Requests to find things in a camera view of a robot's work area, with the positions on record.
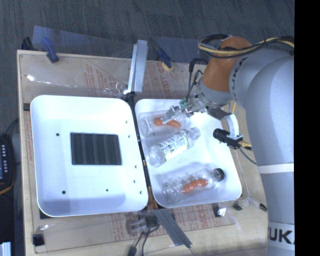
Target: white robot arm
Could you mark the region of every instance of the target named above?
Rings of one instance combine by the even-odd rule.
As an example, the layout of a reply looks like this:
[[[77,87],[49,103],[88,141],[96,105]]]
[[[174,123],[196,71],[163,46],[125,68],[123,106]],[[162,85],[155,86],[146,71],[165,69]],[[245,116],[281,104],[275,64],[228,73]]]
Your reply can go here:
[[[219,39],[221,45],[208,45],[212,39]],[[221,110],[231,101],[245,109],[268,208],[267,256],[292,256],[295,254],[294,56],[292,52],[264,47],[271,42],[294,48],[289,37],[270,38],[255,45],[241,37],[223,34],[201,38],[199,48],[212,58],[194,93],[181,101],[181,109],[187,115],[207,111],[220,120],[232,118]],[[237,141],[227,134],[227,141],[223,141],[221,132],[214,131],[213,136],[222,142],[229,140],[229,146],[237,148],[232,142],[238,145],[242,139]]]

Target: plastic bottle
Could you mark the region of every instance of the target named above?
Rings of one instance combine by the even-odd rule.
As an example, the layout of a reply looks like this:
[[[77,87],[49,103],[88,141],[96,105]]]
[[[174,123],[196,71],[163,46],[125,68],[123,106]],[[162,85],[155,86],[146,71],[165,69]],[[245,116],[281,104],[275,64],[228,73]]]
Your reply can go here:
[[[176,204],[185,197],[213,189],[224,178],[225,173],[220,168],[201,169],[182,178],[165,182],[162,191],[169,204]]]
[[[153,145],[146,151],[145,158],[149,164],[157,168],[193,147],[200,135],[201,132],[197,127],[182,129],[169,138]]]
[[[161,118],[163,118],[165,115],[166,111],[146,113],[138,121],[141,134],[146,138],[165,134],[171,135],[181,129],[187,129],[190,127],[190,117],[187,117],[182,112],[179,112],[175,118],[164,124]]]

